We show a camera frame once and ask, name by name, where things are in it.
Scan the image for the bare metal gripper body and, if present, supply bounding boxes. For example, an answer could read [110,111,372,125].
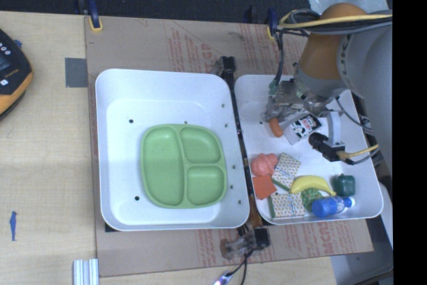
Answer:
[268,77,334,115]

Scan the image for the orange sausage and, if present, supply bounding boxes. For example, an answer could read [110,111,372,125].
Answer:
[268,117,285,139]

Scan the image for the white cow print carton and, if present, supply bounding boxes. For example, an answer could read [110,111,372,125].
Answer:
[283,113,323,146]

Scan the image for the white plastic tray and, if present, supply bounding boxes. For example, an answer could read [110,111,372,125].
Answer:
[234,73,385,226]
[95,68,251,232]

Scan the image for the pink toy food lump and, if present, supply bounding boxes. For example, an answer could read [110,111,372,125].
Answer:
[250,152,280,178]

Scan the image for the patterned packet with green edge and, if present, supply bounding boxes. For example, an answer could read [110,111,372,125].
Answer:
[267,192,306,220]
[271,152,302,192]

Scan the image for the yellow banana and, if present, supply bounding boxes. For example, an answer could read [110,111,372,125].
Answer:
[289,174,338,198]

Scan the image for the orange cube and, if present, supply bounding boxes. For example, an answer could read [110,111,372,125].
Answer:
[252,175,278,201]

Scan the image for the green bell pepper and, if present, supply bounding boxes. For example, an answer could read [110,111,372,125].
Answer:
[334,174,356,197]

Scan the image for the blue bottle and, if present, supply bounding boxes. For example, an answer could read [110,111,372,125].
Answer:
[311,195,356,219]

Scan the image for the green divided plate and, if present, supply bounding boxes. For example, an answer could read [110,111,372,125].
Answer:
[139,123,229,210]

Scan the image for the brown cardboard board red print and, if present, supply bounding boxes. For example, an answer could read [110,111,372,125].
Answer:
[83,15,375,278]

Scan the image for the black cylinder on white bracket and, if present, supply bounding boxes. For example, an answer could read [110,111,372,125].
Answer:
[308,111,347,163]

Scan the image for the black block with thin wires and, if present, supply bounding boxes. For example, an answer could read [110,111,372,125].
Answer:
[213,55,237,78]
[220,226,271,260]

